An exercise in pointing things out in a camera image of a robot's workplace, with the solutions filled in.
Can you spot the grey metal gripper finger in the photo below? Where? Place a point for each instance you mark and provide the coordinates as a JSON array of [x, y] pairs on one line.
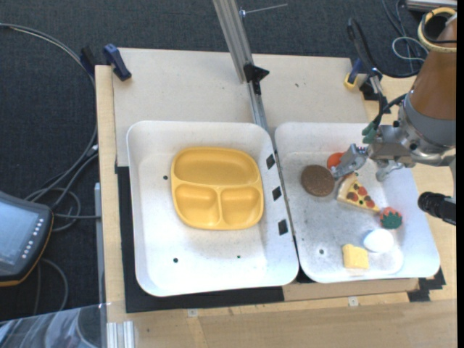
[[386, 169], [349, 160]]

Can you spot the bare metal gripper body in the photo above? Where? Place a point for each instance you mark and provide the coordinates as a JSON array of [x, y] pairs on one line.
[[389, 145]]

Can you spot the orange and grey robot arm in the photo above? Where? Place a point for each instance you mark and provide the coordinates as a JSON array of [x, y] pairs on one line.
[[433, 85]]

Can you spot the orange round fruit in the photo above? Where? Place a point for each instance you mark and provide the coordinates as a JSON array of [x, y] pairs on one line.
[[333, 160]]

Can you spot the yellow pizza slice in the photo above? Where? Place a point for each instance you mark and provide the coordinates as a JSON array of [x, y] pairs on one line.
[[357, 194]]

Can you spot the brown round biscuit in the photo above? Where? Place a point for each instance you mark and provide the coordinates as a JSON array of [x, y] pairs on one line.
[[317, 181]]

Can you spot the red strawberry with green top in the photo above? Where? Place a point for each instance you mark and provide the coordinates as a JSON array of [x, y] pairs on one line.
[[391, 219]]

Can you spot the white egg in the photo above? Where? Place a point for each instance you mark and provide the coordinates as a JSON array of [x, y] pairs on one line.
[[378, 240]]

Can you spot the white plastic tray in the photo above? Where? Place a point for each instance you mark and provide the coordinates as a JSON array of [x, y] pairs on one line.
[[203, 259], [326, 230]]

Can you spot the yellow cheese wedge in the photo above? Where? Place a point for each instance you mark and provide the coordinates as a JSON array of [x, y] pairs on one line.
[[355, 257]]

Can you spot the yellow divided plate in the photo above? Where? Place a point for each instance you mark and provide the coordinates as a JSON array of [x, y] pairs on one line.
[[217, 169]]

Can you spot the pale wood board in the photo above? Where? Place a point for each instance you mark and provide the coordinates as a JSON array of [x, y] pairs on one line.
[[181, 85]]

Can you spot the black cylinder on white bracket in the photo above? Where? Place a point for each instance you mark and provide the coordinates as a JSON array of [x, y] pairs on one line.
[[435, 203]]

